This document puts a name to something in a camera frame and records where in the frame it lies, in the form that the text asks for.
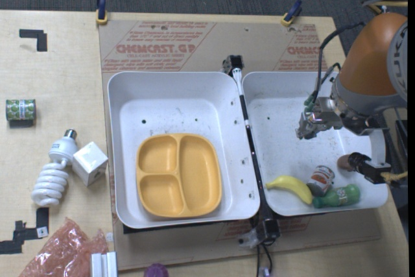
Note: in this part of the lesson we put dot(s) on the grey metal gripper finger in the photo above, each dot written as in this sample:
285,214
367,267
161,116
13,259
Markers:
314,130
301,128

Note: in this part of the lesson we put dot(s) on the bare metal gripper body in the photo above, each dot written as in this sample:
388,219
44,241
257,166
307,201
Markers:
327,113

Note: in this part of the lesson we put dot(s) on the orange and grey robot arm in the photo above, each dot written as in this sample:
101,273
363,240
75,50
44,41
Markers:
366,58

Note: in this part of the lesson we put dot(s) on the white plastic tray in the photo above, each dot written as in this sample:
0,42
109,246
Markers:
282,139
168,107

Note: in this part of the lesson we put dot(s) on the brown rounded toy food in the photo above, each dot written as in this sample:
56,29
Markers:
343,163

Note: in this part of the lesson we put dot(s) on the orange and white can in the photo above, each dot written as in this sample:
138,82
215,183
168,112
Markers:
321,178

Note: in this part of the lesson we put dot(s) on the thin black and white rod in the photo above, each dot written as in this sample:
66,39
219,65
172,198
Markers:
249,136

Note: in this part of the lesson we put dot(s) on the yellow banana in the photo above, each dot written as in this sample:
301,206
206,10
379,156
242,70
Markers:
293,186

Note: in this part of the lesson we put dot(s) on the green plastic bottle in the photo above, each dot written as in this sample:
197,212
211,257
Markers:
340,196

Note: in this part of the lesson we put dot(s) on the yellow divided plate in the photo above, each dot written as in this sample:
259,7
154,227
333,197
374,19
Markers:
197,168

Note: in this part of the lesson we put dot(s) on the brown cardboard board red print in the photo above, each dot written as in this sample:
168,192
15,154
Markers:
194,48

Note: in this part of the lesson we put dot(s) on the purple round object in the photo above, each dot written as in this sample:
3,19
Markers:
156,271

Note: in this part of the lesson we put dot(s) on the white cube box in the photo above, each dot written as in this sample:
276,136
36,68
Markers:
89,163

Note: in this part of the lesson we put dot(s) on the white spiral light bulb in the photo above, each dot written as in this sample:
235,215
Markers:
53,178

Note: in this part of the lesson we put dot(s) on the pink bubble wrap bag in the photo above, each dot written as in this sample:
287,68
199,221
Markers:
61,253

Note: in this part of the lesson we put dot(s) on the green and white can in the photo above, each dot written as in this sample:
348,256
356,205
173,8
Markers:
20,109

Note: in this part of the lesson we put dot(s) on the black cylinder on white bracket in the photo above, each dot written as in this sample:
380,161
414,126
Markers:
377,152

